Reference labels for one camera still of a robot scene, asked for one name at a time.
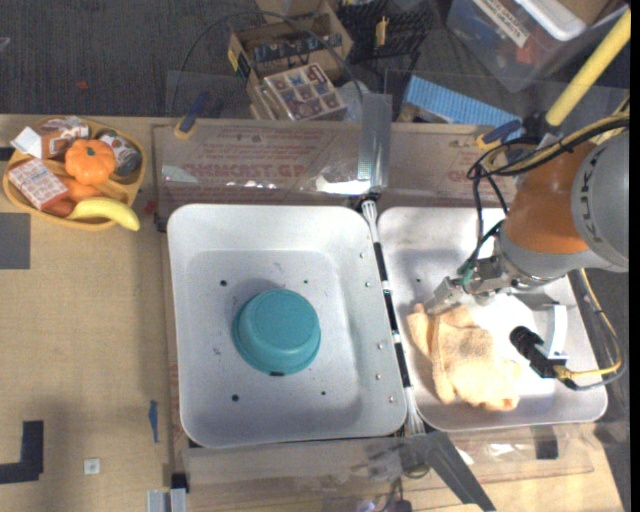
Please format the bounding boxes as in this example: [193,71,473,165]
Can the orange pumpkin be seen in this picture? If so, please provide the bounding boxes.
[63,138,117,187]

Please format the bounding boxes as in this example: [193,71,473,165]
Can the brown and white packet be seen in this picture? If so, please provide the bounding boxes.
[36,118,92,160]

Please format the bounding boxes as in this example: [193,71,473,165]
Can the small printed can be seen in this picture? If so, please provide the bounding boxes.
[96,129,143,178]

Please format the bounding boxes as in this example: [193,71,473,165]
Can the teal bowl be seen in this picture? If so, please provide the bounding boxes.
[231,288,323,378]

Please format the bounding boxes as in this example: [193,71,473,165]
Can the black cylinder on white bracket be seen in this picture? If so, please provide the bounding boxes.
[508,303,571,380]

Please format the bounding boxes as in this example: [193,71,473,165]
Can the orange carrot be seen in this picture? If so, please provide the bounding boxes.
[41,198,77,218]

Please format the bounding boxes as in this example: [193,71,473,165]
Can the red and white carton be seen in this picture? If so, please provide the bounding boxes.
[6,157,70,212]

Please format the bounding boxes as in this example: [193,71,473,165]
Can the pale orange cloth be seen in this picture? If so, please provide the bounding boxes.
[405,303,523,413]

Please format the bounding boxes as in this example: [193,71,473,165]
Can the white plastic tray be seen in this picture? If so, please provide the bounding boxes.
[166,202,409,449]
[376,205,610,433]

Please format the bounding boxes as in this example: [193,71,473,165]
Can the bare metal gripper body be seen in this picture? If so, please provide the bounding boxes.
[460,253,532,304]

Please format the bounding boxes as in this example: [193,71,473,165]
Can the orange divided plate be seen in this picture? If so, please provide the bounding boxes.
[1,115,148,232]

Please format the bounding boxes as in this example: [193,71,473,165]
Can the yellow banana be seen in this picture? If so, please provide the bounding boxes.
[65,196,142,233]

